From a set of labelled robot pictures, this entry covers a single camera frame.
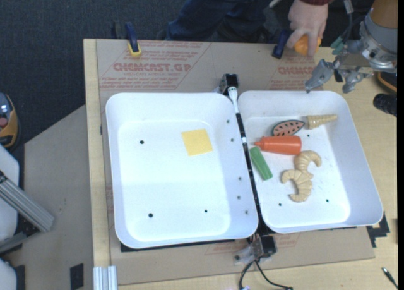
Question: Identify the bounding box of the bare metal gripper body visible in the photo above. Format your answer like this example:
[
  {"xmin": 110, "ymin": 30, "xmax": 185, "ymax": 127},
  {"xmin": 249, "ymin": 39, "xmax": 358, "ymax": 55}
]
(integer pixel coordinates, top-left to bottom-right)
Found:
[{"xmin": 333, "ymin": 39, "xmax": 398, "ymax": 77}]

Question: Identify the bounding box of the orange toy fruit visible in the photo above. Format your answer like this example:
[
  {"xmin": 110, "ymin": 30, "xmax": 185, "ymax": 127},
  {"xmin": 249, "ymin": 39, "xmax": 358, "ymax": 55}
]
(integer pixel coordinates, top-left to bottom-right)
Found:
[{"xmin": 293, "ymin": 33, "xmax": 323, "ymax": 57}]

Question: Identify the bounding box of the person's hand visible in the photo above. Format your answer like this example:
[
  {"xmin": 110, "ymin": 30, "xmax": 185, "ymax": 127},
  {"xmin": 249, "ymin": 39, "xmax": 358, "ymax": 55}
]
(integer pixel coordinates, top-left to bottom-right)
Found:
[{"xmin": 287, "ymin": 0, "xmax": 330, "ymax": 57}]

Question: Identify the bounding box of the beige ice cream cone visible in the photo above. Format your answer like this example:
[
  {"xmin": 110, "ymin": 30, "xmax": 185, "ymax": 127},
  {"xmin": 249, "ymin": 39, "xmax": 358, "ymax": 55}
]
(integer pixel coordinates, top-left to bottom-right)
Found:
[{"xmin": 304, "ymin": 114, "xmax": 338, "ymax": 130}]

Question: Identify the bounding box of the toy watermelon slice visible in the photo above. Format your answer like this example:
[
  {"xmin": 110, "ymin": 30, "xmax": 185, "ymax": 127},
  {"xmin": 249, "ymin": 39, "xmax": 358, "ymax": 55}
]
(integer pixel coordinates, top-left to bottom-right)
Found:
[{"xmin": 271, "ymin": 119, "xmax": 306, "ymax": 138}]

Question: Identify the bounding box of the orange toy sauce bottle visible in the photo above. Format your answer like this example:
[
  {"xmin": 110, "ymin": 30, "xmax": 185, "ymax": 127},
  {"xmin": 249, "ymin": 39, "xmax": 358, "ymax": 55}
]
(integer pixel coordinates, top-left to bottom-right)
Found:
[{"xmin": 254, "ymin": 135, "xmax": 302, "ymax": 156}]

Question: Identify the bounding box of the beige toy croissant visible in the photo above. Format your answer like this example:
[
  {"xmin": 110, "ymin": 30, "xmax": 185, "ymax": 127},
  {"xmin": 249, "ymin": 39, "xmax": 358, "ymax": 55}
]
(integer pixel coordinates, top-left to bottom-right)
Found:
[
  {"xmin": 280, "ymin": 169, "xmax": 314, "ymax": 203},
  {"xmin": 293, "ymin": 150, "xmax": 323, "ymax": 179}
]

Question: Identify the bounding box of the thin black and white rod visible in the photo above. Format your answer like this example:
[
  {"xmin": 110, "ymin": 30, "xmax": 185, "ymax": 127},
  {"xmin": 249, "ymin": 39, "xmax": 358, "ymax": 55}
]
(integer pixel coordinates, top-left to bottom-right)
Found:
[{"xmin": 227, "ymin": 85, "xmax": 264, "ymax": 236}]

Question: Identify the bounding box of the green toy vegetable stick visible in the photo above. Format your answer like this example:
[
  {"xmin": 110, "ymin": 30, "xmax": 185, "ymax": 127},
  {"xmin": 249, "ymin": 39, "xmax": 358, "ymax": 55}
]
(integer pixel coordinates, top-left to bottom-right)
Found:
[{"xmin": 249, "ymin": 146, "xmax": 274, "ymax": 181}]

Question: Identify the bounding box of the white plastic tray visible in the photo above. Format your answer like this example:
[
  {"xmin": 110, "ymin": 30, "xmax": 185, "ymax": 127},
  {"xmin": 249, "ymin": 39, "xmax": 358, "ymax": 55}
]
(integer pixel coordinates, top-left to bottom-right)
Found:
[
  {"xmin": 236, "ymin": 90, "xmax": 384, "ymax": 234},
  {"xmin": 105, "ymin": 92, "xmax": 259, "ymax": 250}
]

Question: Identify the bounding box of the person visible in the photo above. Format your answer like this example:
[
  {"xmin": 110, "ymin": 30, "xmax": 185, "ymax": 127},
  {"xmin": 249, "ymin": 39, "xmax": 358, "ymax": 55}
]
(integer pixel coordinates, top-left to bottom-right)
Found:
[{"xmin": 163, "ymin": 0, "xmax": 299, "ymax": 43}]

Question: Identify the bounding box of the yellow cheese slice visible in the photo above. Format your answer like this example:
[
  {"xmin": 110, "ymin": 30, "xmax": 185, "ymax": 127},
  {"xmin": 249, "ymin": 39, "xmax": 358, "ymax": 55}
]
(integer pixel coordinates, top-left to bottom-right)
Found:
[{"xmin": 181, "ymin": 128, "xmax": 214, "ymax": 157}]

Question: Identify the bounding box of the brown cardboard board red print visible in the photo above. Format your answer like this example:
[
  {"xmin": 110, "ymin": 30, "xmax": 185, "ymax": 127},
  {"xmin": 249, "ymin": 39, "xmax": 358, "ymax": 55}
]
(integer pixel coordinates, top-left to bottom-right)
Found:
[{"xmin": 94, "ymin": 39, "xmax": 376, "ymax": 286}]

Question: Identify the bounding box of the black cylinder on white bracket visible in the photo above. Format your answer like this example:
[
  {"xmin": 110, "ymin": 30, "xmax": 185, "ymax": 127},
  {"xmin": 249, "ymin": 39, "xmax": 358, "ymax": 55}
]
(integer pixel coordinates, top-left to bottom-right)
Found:
[{"xmin": 372, "ymin": 92, "xmax": 398, "ymax": 116}]

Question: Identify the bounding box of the black block with thin wires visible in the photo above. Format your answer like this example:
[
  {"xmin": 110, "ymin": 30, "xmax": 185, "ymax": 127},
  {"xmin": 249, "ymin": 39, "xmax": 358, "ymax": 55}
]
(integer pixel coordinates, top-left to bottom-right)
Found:
[
  {"xmin": 217, "ymin": 73, "xmax": 240, "ymax": 95},
  {"xmin": 233, "ymin": 234, "xmax": 278, "ymax": 266}
]

